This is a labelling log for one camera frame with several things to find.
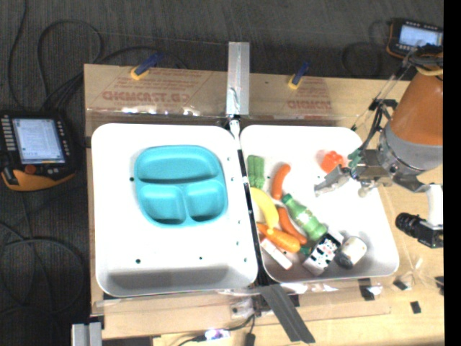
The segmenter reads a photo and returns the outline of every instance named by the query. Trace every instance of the teal plate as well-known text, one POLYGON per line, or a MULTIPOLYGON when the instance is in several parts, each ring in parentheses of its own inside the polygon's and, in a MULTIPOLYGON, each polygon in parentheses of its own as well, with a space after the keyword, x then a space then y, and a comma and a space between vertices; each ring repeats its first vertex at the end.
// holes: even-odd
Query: teal plate
POLYGON ((148 148, 135 162, 136 195, 144 216, 160 226, 196 226, 228 207, 223 168, 201 146, 148 148))

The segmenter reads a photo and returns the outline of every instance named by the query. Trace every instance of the toy vegetable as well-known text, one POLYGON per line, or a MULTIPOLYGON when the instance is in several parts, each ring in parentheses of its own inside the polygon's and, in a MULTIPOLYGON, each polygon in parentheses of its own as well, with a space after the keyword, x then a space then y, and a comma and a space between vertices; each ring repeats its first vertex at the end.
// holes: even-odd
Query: toy vegetable
POLYGON ((283 164, 275 173, 274 179, 272 180, 271 195, 274 199, 280 200, 282 198, 282 186, 283 181, 288 173, 291 171, 289 164, 283 164))
POLYGON ((250 155, 247 160, 250 186, 261 189, 266 181, 264 178, 264 159, 260 156, 250 155))
POLYGON ((287 209, 283 208, 282 206, 279 206, 277 207, 277 212, 279 213, 279 223, 280 223, 280 227, 282 227, 282 230, 296 237, 302 245, 307 244, 308 239, 305 236, 303 236, 301 233, 299 233, 297 229, 291 223, 290 216, 288 215, 287 209))
POLYGON ((298 252, 301 250, 301 243, 297 238, 293 237, 284 231, 280 231, 277 228, 272 229, 272 233, 269 233, 269 229, 262 223, 256 223, 258 230, 265 235, 274 245, 278 246, 288 252, 298 252))
POLYGON ((336 153, 335 151, 330 151, 327 153, 320 165, 321 169, 323 169, 326 173, 331 172, 333 169, 336 168, 337 165, 344 166, 344 159, 341 155, 336 153))
POLYGON ((251 198, 261 209, 269 231, 279 223, 279 214, 275 204, 268 194, 256 187, 250 187, 251 198))

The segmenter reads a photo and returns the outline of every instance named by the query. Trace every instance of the yellow banana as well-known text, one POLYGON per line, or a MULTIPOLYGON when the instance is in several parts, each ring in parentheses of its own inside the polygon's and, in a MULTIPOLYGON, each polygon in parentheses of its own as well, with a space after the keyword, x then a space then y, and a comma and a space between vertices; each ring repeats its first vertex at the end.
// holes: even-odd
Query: yellow banana
POLYGON ((254 202, 258 205, 264 215, 264 220, 269 227, 267 233, 272 234, 274 232, 273 229, 275 225, 279 223, 279 212, 277 211, 275 204, 272 202, 270 196, 259 188, 250 187, 250 193, 251 198, 253 198, 254 202))

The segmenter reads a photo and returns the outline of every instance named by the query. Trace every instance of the toy carrot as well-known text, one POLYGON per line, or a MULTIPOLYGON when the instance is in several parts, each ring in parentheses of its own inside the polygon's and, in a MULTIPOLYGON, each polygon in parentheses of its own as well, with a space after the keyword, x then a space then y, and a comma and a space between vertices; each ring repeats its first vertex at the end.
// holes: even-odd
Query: toy carrot
POLYGON ((283 181, 290 171, 291 166, 289 164, 283 164, 275 173, 271 188, 271 195, 274 199, 280 200, 282 198, 283 181))
POLYGON ((282 227, 282 230, 296 237, 302 245, 307 244, 308 239, 301 233, 299 233, 297 229, 293 226, 293 223, 290 220, 290 216, 288 215, 287 209, 285 209, 283 206, 278 206, 277 212, 279 213, 279 223, 280 227, 282 227))
POLYGON ((301 250, 301 243, 296 237, 288 234, 284 231, 280 231, 277 228, 272 229, 272 233, 269 233, 269 229, 265 224, 256 223, 258 230, 265 235, 274 245, 278 246, 288 252, 298 252, 301 250))

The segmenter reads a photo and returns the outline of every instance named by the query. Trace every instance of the metal bracket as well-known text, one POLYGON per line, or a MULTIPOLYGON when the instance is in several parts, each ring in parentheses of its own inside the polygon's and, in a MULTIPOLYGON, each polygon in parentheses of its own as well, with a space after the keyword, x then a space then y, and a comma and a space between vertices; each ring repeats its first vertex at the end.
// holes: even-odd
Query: metal bracket
POLYGON ((102 346, 101 323, 72 324, 72 346, 102 346))
POLYGON ((249 113, 249 90, 250 44, 229 43, 226 114, 247 115, 249 113))
POLYGON ((334 191, 344 185, 344 183, 351 178, 350 170, 349 168, 343 168, 341 165, 337 165, 325 176, 325 180, 322 183, 314 186, 315 196, 318 197, 324 192, 334 191))
POLYGON ((424 183, 420 182, 414 175, 396 175, 394 176, 393 181, 397 185, 400 185, 401 187, 406 188, 407 190, 410 190, 414 193, 426 192, 429 189, 429 185, 425 185, 424 183))

